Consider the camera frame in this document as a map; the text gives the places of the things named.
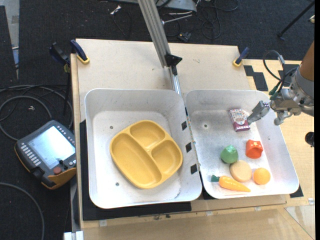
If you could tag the purple and white carton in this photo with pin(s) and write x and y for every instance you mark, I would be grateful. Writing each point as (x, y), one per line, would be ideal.
(238, 121)

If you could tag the thin black and white rod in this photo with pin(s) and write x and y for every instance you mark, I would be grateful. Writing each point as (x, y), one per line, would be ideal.
(176, 84)

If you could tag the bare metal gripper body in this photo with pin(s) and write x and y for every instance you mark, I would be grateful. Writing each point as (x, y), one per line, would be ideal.
(287, 102)

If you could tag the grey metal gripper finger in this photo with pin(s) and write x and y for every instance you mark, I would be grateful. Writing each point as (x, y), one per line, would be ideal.
(281, 117)
(260, 111)

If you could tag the orange cup with star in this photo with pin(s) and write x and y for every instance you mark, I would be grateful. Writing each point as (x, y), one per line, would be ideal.
(253, 151)

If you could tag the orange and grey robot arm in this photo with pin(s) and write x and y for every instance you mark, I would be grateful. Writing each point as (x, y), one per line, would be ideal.
(307, 71)

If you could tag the pale wood board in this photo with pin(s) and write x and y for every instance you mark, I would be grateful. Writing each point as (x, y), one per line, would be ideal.
(125, 69)

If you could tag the beige round biscuit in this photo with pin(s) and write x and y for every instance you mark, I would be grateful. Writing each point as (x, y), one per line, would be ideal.
(240, 171)

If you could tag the yellow divided plate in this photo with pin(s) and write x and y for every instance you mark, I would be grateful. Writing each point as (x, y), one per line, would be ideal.
(130, 159)

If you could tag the orange toy fruit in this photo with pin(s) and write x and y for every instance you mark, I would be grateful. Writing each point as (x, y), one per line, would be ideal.
(262, 176)

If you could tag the orange toy carrot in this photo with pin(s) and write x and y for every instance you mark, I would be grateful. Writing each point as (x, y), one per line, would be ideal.
(232, 184)

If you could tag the white plastic tray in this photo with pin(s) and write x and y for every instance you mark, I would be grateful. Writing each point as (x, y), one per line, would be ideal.
(100, 159)
(275, 164)

